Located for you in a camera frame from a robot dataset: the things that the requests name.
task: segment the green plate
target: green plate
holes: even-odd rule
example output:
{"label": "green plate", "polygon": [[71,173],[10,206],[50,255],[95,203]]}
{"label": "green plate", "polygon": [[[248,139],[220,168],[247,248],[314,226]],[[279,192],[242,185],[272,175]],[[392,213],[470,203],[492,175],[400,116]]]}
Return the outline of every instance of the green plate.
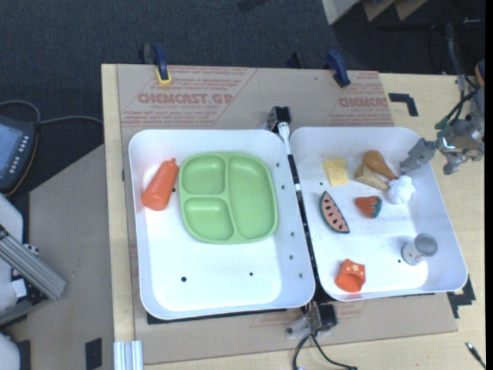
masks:
{"label": "green plate", "polygon": [[179,169],[179,204],[196,239],[233,244],[260,241],[277,227],[269,168],[245,153],[202,153]]}

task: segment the gray carpet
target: gray carpet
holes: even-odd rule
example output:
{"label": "gray carpet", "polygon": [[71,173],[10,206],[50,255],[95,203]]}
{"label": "gray carpet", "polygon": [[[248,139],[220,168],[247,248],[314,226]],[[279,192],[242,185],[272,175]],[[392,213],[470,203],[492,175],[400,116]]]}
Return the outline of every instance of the gray carpet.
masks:
{"label": "gray carpet", "polygon": [[[169,64],[285,67],[296,52],[304,68],[322,69],[336,49],[348,69],[454,74],[440,31],[447,22],[485,20],[485,0],[430,0],[404,22],[393,8],[369,22],[359,4],[332,26],[321,0],[0,0],[0,12],[0,102],[27,100],[43,119],[101,119],[101,64],[137,63],[145,42],[163,44]],[[424,26],[402,28],[411,24]],[[399,29],[383,29],[391,25]],[[457,34],[471,72],[485,57],[485,27]],[[33,118],[22,106],[0,113]],[[39,134],[18,195],[103,141],[102,127],[84,120]]]}

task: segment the wire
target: wire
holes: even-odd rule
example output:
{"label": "wire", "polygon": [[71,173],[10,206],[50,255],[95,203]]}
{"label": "wire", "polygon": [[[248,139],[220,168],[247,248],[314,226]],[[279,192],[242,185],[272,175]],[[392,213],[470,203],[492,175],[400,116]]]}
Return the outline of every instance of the wire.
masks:
{"label": "wire", "polygon": [[92,116],[85,116],[85,115],[71,115],[71,116],[62,116],[61,118],[53,118],[53,119],[47,119],[47,120],[42,120],[39,122],[39,125],[47,125],[49,123],[56,123],[56,122],[62,122],[64,120],[71,120],[71,119],[86,119],[89,121],[93,121],[96,123],[99,123],[102,125],[102,120],[93,118]]}
{"label": "wire", "polygon": [[471,81],[469,76],[465,76],[466,82],[474,89],[479,89],[480,85]]}
{"label": "wire", "polygon": [[322,354],[322,356],[325,358],[326,361],[328,361],[329,363],[332,363],[332,365],[340,366],[340,367],[345,368],[347,370],[357,370],[357,367],[356,366],[345,365],[343,363],[339,363],[339,362],[335,362],[335,361],[331,360],[325,354],[324,350],[322,350],[322,348],[320,347],[320,345],[318,344],[318,341],[315,338],[315,334],[311,334],[311,335],[308,335],[308,336],[302,338],[300,340],[300,342],[298,343],[298,345],[296,346],[296,348],[294,349],[294,353],[293,353],[293,370],[298,370],[298,365],[297,365],[297,357],[298,357],[298,354],[300,353],[302,347],[304,346],[304,344],[307,342],[308,338],[310,338],[310,337],[312,338],[312,340],[314,341],[315,345],[317,346],[318,351]]}
{"label": "wire", "polygon": [[293,353],[293,370],[298,370],[298,366],[296,364],[296,359],[298,357],[298,354],[300,353],[301,348],[304,346],[305,342],[307,342],[308,338],[310,338],[310,335],[303,337],[296,348],[294,349]]}
{"label": "wire", "polygon": [[71,120],[71,119],[85,119],[85,120],[89,120],[89,121],[93,121],[93,122],[99,123],[100,125],[103,124],[102,120],[97,119],[97,118],[93,118],[92,116],[85,116],[85,115],[62,116],[61,118],[53,118],[53,119],[47,119],[47,120],[41,121],[41,113],[39,112],[39,108],[36,107],[31,102],[27,102],[25,100],[20,100],[20,99],[7,100],[7,101],[4,101],[4,102],[1,102],[0,103],[0,107],[10,106],[10,105],[15,105],[15,104],[21,104],[23,106],[27,106],[27,107],[31,108],[35,112],[35,114],[36,114],[36,121],[35,121],[35,123],[38,124],[38,125],[46,125],[48,123],[62,122],[62,121]]}
{"label": "wire", "polygon": [[330,360],[330,358],[325,355],[325,352],[322,350],[322,348],[319,346],[318,344],[318,341],[317,339],[315,338],[315,335],[311,335],[311,339],[314,341],[315,345],[317,346],[318,348],[318,351],[320,351],[320,353],[322,354],[322,356],[330,363],[332,363],[333,365],[336,365],[336,366],[340,366],[340,367],[344,367],[346,368],[347,370],[357,370],[357,367],[356,366],[349,366],[349,365],[344,365],[343,363],[338,363],[338,362],[334,362],[333,360]]}
{"label": "wire", "polygon": [[26,102],[25,100],[17,100],[17,99],[15,99],[15,100],[7,100],[7,101],[4,101],[4,102],[1,102],[0,103],[0,107],[10,106],[12,104],[22,104],[23,106],[30,107],[36,113],[36,121],[35,121],[35,123],[39,123],[41,121],[41,113],[39,112],[39,108],[36,107],[34,104],[32,104],[30,102]]}
{"label": "wire", "polygon": [[450,119],[452,117],[452,115],[454,115],[455,113],[455,116],[454,118],[452,119],[452,121],[450,122],[450,125],[453,126],[459,116],[461,115],[461,112],[462,112],[462,107],[464,106],[464,102],[467,102],[468,100],[472,99],[474,96],[476,96],[476,93],[478,93],[478,90],[479,89],[475,89],[473,91],[471,91],[470,93],[468,93],[466,96],[464,96],[464,93],[461,92],[461,100],[459,101],[459,103],[457,103],[454,108],[447,114],[447,118]]}

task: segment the orange plastic bottle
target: orange plastic bottle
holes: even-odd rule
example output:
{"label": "orange plastic bottle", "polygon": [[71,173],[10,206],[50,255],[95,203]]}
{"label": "orange plastic bottle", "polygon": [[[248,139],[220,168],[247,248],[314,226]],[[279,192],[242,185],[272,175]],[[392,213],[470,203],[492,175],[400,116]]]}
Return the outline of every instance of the orange plastic bottle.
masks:
{"label": "orange plastic bottle", "polygon": [[161,163],[156,175],[151,179],[142,195],[144,206],[154,211],[161,211],[166,208],[173,192],[173,185],[178,174],[178,166],[175,158]]}

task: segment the watermelon slice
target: watermelon slice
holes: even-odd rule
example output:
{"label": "watermelon slice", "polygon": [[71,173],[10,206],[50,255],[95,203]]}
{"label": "watermelon slice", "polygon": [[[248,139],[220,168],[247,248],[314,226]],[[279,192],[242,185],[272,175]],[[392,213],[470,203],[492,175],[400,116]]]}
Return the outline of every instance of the watermelon slice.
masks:
{"label": "watermelon slice", "polygon": [[344,219],[334,199],[332,199],[330,194],[327,192],[324,192],[322,198],[320,199],[320,209],[322,211],[322,215],[324,216],[324,220],[331,229],[334,229],[339,233],[349,233],[349,227],[347,226],[346,220]]}

